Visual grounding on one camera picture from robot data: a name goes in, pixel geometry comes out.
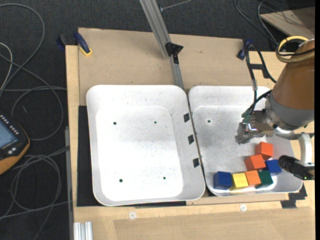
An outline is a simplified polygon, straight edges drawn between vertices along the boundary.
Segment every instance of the orange cube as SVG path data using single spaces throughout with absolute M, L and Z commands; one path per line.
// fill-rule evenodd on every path
M 261 184 L 261 180 L 257 170 L 245 171 L 246 180 L 249 186 L 258 186 Z
M 261 154 L 249 156 L 247 159 L 244 160 L 244 163 L 248 171 L 266 168 L 265 160 L 263 159 Z
M 264 160 L 268 160 L 274 156 L 274 145 L 261 141 L 259 144 L 255 145 L 255 154 L 262 155 Z

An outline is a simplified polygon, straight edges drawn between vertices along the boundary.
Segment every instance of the block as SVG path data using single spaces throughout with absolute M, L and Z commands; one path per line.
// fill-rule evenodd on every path
M 265 165 L 265 169 L 268 170 L 272 176 L 281 173 L 281 167 L 278 164 L 278 159 L 267 160 L 265 161 Z
M 272 180 L 271 174 L 268 170 L 258 171 L 258 174 L 261 180 L 261 184 L 257 185 L 255 187 L 256 189 L 265 188 L 270 186 L 272 183 L 274 183 L 274 181 Z
M 264 160 L 268 160 L 274 156 L 274 145 L 261 141 L 259 144 L 255 145 L 255 154 L 262 155 Z
M 266 168 L 265 160 L 261 154 L 251 155 L 244 160 L 248 171 L 261 170 Z
M 246 174 L 244 172 L 233 173 L 232 174 L 232 188 L 231 190 L 238 190 L 248 187 L 248 181 Z
M 218 171 L 213 175 L 213 188 L 216 190 L 228 190 L 232 186 L 230 172 Z
M 261 180 L 257 170 L 249 170 L 249 171 L 245 171 L 244 173 L 249 186 L 256 187 L 261 184 Z

